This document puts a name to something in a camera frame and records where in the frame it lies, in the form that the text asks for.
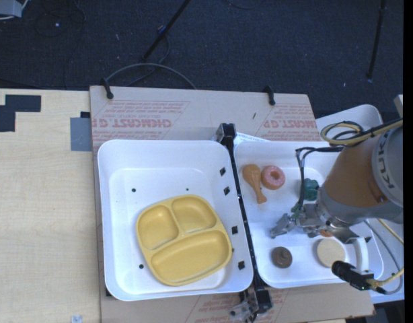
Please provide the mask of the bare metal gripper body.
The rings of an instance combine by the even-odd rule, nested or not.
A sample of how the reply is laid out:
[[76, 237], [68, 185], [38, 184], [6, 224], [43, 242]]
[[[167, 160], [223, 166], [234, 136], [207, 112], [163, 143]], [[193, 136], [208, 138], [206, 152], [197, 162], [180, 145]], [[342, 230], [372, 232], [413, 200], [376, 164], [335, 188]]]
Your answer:
[[316, 204], [303, 205], [295, 213], [296, 225], [309, 238], [318, 236], [330, 238], [332, 234], [326, 226], [326, 222], [322, 221], [317, 215]]

